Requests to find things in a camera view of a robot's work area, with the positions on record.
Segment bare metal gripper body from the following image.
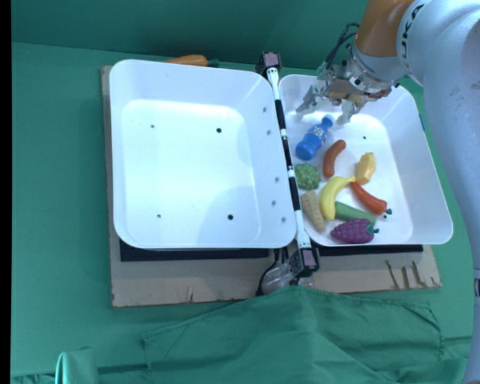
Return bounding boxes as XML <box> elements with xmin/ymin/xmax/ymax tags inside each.
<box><xmin>318</xmin><ymin>65</ymin><xmax>392</xmax><ymax>104</ymax></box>

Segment blue toy bottle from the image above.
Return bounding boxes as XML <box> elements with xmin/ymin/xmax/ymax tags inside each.
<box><xmin>294</xmin><ymin>114</ymin><xmax>335</xmax><ymax>162</ymax></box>

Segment orange toy sausage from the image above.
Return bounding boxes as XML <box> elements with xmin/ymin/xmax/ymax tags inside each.
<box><xmin>322</xmin><ymin>138</ymin><xmax>347</xmax><ymax>179</ymax></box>

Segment black and white thin rod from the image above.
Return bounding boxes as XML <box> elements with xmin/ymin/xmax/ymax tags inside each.
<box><xmin>266</xmin><ymin>66</ymin><xmax>314</xmax><ymax>252</ymax></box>

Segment yellow toy corn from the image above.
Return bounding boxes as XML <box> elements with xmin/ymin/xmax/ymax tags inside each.
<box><xmin>354</xmin><ymin>151</ymin><xmax>378</xmax><ymax>186</ymax></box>

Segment white plastic tray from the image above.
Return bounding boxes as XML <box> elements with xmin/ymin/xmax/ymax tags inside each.
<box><xmin>108</xmin><ymin>58</ymin><xmax>298</xmax><ymax>251</ymax></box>
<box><xmin>277</xmin><ymin>73</ymin><xmax>454</xmax><ymax>249</ymax></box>

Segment green toy grapes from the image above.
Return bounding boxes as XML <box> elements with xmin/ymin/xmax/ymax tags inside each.
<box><xmin>294</xmin><ymin>162</ymin><xmax>322</xmax><ymax>191</ymax></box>

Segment red-orange toy chili pepper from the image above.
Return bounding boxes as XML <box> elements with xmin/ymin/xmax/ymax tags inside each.
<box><xmin>350</xmin><ymin>181</ymin><xmax>394</xmax><ymax>217</ymax></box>

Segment yellow banana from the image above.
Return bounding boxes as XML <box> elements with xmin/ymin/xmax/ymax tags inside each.
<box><xmin>318</xmin><ymin>174</ymin><xmax>358</xmax><ymax>222</ymax></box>

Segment green toy cucumber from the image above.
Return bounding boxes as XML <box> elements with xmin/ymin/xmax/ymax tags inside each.
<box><xmin>334</xmin><ymin>200</ymin><xmax>378</xmax><ymax>226</ymax></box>

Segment beige toy ice cream cone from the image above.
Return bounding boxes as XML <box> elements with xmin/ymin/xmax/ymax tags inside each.
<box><xmin>299</xmin><ymin>190</ymin><xmax>326</xmax><ymax>233</ymax></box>

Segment purple toy grapes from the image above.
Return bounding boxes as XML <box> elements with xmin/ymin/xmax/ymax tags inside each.
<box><xmin>329</xmin><ymin>218</ymin><xmax>381</xmax><ymax>245</ymax></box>

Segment orange toy carrot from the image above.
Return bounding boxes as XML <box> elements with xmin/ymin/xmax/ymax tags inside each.
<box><xmin>162</xmin><ymin>54</ymin><xmax>222</xmax><ymax>69</ymax></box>

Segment brown cardboard board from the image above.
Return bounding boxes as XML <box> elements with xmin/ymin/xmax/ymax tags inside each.
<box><xmin>100</xmin><ymin>65</ymin><xmax>443</xmax><ymax>309</ymax></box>

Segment green cloth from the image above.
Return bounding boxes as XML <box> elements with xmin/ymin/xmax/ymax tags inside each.
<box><xmin>55</xmin><ymin>285</ymin><xmax>475</xmax><ymax>384</ymax></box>

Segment black block with wires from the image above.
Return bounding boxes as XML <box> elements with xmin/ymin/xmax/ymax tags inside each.
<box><xmin>297</xmin><ymin>246</ymin><xmax>321</xmax><ymax>274</ymax></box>
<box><xmin>255</xmin><ymin>50</ymin><xmax>283</xmax><ymax>76</ymax></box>

